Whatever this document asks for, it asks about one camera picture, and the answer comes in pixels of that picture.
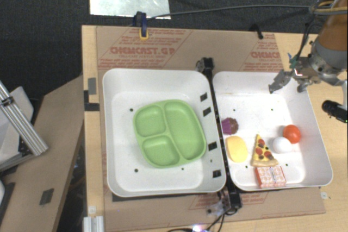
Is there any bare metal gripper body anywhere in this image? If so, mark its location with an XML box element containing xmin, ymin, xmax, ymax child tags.
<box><xmin>290</xmin><ymin>55</ymin><xmax>344</xmax><ymax>86</ymax></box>

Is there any white plastic tray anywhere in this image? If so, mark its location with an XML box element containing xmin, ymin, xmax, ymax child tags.
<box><xmin>102</xmin><ymin>68</ymin><xmax>227</xmax><ymax>198</ymax></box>
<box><xmin>212</xmin><ymin>71</ymin><xmax>334</xmax><ymax>192</ymax></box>

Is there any red tomato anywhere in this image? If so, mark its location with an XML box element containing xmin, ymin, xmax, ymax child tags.
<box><xmin>283</xmin><ymin>124</ymin><xmax>302</xmax><ymax>145</ymax></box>

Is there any white egg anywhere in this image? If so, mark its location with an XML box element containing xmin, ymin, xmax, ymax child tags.
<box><xmin>272</xmin><ymin>136</ymin><xmax>294</xmax><ymax>154</ymax></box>

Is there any purple and brown cupcake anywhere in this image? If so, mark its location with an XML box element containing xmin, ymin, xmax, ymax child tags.
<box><xmin>221</xmin><ymin>117</ymin><xmax>239</xmax><ymax>136</ymax></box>

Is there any thin black rod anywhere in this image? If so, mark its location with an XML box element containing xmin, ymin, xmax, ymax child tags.
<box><xmin>205</xmin><ymin>69</ymin><xmax>236</xmax><ymax>195</ymax></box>

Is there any yellow pizza slice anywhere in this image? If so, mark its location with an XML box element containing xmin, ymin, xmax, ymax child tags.
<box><xmin>250</xmin><ymin>134</ymin><xmax>279</xmax><ymax>167</ymax></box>

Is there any yellow oval bread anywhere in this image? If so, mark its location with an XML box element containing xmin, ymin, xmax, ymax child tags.
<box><xmin>226</xmin><ymin>135</ymin><xmax>249</xmax><ymax>163</ymax></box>

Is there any pink and white carton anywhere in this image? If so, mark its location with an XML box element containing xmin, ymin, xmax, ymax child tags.
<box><xmin>254</xmin><ymin>166</ymin><xmax>288</xmax><ymax>189</ymax></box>

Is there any green divided plate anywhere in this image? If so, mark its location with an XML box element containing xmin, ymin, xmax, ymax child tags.
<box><xmin>132</xmin><ymin>99</ymin><xmax>207</xmax><ymax>170</ymax></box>

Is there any brown cardboard board red print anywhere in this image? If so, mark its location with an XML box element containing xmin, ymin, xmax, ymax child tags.
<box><xmin>95</xmin><ymin>26</ymin><xmax>326</xmax><ymax>227</ymax></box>

